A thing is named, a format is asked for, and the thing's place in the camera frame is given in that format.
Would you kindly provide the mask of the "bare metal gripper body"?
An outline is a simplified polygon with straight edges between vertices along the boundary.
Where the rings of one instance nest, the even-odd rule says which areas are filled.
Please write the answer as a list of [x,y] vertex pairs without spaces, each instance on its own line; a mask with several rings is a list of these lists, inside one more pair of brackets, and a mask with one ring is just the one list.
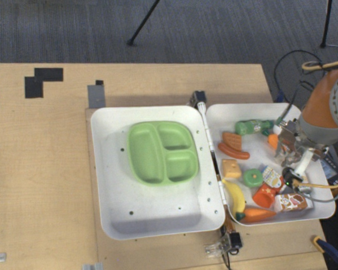
[[299,126],[298,120],[281,121],[279,127],[279,143],[283,152],[287,154],[304,154],[309,147],[309,143],[305,133]]

